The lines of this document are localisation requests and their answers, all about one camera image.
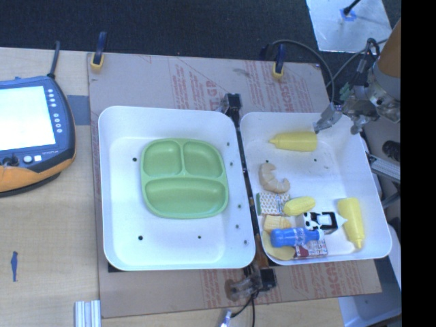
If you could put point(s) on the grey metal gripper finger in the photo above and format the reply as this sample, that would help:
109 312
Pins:
327 118
357 125

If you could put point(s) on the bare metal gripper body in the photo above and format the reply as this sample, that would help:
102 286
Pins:
364 106

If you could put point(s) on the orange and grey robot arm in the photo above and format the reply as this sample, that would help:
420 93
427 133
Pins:
391 53

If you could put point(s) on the yellow squeeze bottle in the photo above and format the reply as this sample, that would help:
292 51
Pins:
351 216
296 141

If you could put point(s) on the white plastic tray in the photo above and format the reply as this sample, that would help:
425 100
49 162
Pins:
340 172
129 216

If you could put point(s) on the beige croissant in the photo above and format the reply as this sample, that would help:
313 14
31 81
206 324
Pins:
269 182

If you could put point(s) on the yellow corn cob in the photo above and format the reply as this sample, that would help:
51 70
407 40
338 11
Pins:
299 206

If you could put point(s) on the black and white milk carton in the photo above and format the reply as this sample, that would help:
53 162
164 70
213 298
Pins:
322 220

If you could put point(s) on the thin black rod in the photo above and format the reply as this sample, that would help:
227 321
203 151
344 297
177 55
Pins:
246 179

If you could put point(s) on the yellow ridged toy food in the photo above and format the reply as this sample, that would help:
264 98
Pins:
274 222

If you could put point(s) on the blue bottle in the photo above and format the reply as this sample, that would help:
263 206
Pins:
289 237

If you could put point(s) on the red and white carton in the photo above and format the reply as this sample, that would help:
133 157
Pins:
313 249

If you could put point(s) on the yellow round biscuit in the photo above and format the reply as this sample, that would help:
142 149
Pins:
277 252

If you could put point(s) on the green divided plate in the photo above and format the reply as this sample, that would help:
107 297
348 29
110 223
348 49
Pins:
184 196

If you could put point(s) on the brown cardboard board red print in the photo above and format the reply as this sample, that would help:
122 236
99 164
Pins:
150 80

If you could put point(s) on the black cylinder on white bracket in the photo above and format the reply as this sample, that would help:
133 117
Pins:
391 149

